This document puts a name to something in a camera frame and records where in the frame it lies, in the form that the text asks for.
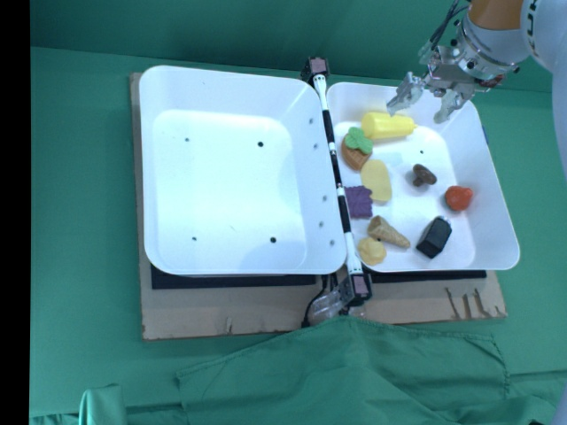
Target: green cloth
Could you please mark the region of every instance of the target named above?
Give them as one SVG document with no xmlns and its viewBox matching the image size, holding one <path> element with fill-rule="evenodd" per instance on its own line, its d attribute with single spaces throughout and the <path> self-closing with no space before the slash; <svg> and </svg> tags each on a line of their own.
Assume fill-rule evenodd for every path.
<svg viewBox="0 0 567 425">
<path fill-rule="evenodd" d="M 190 425 L 549 423 L 490 336 L 338 317 L 178 372 Z"/>
</svg>

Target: purple square object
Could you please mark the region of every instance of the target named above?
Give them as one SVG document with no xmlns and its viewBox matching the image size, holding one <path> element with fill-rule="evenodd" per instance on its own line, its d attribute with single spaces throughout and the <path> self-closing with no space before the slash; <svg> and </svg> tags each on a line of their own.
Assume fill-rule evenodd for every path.
<svg viewBox="0 0 567 425">
<path fill-rule="evenodd" d="M 372 190 L 364 186 L 345 188 L 346 203 L 351 217 L 372 217 Z"/>
</svg>

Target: green wall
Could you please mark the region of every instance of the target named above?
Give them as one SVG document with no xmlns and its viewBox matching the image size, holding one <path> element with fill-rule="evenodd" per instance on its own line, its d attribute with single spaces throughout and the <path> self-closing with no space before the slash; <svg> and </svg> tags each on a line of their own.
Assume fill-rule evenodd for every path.
<svg viewBox="0 0 567 425">
<path fill-rule="evenodd" d="M 453 0 L 30 0 L 34 47 L 401 80 Z M 528 59 L 504 88 L 550 91 Z"/>
</svg>

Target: yellow toy food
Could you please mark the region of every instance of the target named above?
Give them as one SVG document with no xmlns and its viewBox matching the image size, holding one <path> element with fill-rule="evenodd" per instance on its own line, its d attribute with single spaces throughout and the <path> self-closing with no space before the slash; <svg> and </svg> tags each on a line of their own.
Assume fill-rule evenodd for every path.
<svg viewBox="0 0 567 425">
<path fill-rule="evenodd" d="M 386 258 L 384 245 L 371 237 L 361 239 L 358 243 L 358 253 L 362 261 L 371 266 L 381 263 Z"/>
<path fill-rule="evenodd" d="M 366 137 L 377 140 L 410 135 L 417 128 L 417 125 L 408 116 L 390 116 L 386 112 L 368 112 L 362 117 L 361 128 Z"/>
<path fill-rule="evenodd" d="M 390 175 L 383 161 L 367 160 L 361 169 L 361 181 L 365 188 L 372 190 L 370 198 L 373 200 L 387 202 L 392 198 Z"/>
</svg>

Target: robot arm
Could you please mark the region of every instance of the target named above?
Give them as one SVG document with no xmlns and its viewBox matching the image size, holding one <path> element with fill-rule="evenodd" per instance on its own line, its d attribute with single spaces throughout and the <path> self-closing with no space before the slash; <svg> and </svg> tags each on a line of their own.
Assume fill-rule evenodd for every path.
<svg viewBox="0 0 567 425">
<path fill-rule="evenodd" d="M 453 20 L 456 33 L 450 46 L 439 45 Z M 406 74 L 387 104 L 388 112 L 409 107 L 428 89 L 441 98 L 435 115 L 441 123 L 475 93 L 487 92 L 516 73 L 529 56 L 553 75 L 555 132 L 567 176 L 567 0 L 454 0 L 419 51 L 426 73 L 421 78 Z"/>
</svg>

